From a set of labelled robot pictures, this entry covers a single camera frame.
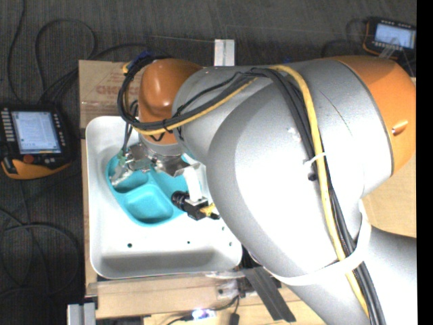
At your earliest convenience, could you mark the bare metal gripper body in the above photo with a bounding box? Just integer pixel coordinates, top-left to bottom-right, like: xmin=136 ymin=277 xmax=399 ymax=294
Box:
xmin=123 ymin=142 xmax=191 ymax=179

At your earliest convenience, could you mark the blue divided plate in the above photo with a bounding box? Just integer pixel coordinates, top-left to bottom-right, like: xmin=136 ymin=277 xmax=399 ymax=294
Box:
xmin=106 ymin=152 xmax=204 ymax=227

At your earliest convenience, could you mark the white plastic tray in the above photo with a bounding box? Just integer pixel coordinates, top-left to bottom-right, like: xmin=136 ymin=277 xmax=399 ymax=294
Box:
xmin=85 ymin=115 xmax=244 ymax=280

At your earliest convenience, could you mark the black cylinder on white bracket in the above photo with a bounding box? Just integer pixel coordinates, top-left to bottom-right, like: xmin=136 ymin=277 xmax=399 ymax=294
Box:
xmin=170 ymin=163 xmax=221 ymax=221

